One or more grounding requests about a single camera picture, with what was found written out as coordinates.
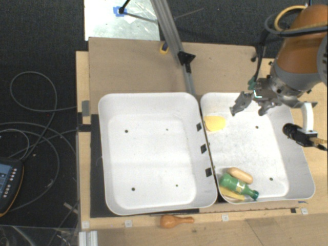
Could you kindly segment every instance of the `blue tape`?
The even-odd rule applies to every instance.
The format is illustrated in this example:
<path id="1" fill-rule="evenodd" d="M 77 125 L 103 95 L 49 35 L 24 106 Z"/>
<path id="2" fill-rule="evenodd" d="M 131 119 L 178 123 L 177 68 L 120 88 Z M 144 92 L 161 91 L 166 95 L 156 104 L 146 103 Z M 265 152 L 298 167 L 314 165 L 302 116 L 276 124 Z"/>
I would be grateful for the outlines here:
<path id="1" fill-rule="evenodd" d="M 114 12 L 114 14 L 115 14 L 117 17 L 123 17 L 125 14 L 128 13 L 127 9 L 124 8 L 124 12 L 123 12 L 123 14 L 120 14 L 120 13 L 118 12 L 118 10 L 119 10 L 120 8 L 121 8 L 121 6 L 115 6 L 115 7 L 113 7 L 113 12 Z"/>

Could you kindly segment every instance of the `empty white tray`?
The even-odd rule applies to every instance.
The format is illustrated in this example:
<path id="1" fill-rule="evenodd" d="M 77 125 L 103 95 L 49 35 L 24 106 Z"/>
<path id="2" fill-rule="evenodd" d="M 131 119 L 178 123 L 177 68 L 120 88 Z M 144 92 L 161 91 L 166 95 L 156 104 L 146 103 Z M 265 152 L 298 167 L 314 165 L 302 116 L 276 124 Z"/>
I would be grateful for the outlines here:
<path id="1" fill-rule="evenodd" d="M 118 215 L 212 205 L 217 187 L 197 100 L 109 94 L 98 105 L 106 203 Z"/>
<path id="2" fill-rule="evenodd" d="M 253 176 L 250 188 L 259 192 L 257 201 L 312 197 L 315 186 L 302 147 L 282 132 L 286 123 L 293 123 L 290 109 L 283 105 L 259 116 L 259 106 L 252 102 L 233 117 L 229 107 L 238 95 L 208 93 L 201 98 L 203 116 L 226 119 L 224 129 L 206 131 L 217 179 L 228 168 L 237 167 Z M 248 197 L 246 202 L 254 201 Z"/>

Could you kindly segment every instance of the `bottle cap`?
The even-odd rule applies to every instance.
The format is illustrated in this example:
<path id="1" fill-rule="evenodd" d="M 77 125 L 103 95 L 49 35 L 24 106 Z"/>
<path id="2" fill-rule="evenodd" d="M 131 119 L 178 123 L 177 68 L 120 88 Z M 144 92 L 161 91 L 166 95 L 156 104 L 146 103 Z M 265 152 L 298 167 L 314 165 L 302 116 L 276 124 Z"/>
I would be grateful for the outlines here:
<path id="1" fill-rule="evenodd" d="M 253 200 L 256 200 L 257 198 L 258 198 L 258 192 L 257 191 L 254 191 L 254 194 L 253 194 L 253 196 L 252 196 L 252 199 Z"/>

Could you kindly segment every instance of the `black carpet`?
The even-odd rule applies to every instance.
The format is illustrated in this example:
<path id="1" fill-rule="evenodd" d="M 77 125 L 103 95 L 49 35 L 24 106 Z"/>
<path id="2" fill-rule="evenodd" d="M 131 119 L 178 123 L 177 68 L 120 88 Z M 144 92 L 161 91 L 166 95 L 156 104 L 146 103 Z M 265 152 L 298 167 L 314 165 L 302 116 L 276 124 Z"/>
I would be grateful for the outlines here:
<path id="1" fill-rule="evenodd" d="M 172 14 L 179 16 L 204 8 L 176 20 L 181 40 L 187 42 L 254 45 L 267 16 L 283 8 L 304 4 L 308 0 L 168 0 Z M 327 0 L 314 3 L 327 4 Z M 274 57 L 279 42 L 268 47 L 267 57 Z M 0 0 L 0 124 L 11 121 L 46 125 L 52 112 L 32 112 L 18 106 L 10 96 L 10 83 L 21 72 L 34 71 L 48 76 L 58 94 L 58 108 L 76 105 L 75 51 L 87 50 L 84 41 L 84 0 Z M 20 76 L 13 84 L 13 93 L 22 104 L 35 109 L 53 109 L 54 93 L 41 76 Z M 50 128 L 64 132 L 77 127 L 75 109 L 58 111 Z M 43 129 L 31 125 L 6 125 L 0 130 L 15 128 L 40 134 Z M 66 135 L 75 146 L 75 133 Z M 29 135 L 31 143 L 37 136 Z M 69 145 L 62 138 L 51 140 L 58 151 L 60 170 L 55 184 L 36 202 L 9 212 L 0 224 L 56 227 L 69 212 L 63 206 L 77 200 L 76 161 Z M 0 156 L 6 157 L 24 148 L 19 133 L 3 133 Z M 40 143 L 26 161 L 26 174 L 13 208 L 36 198 L 52 185 L 57 159 L 52 147 Z M 63 227 L 73 227 L 77 217 L 71 214 Z"/>

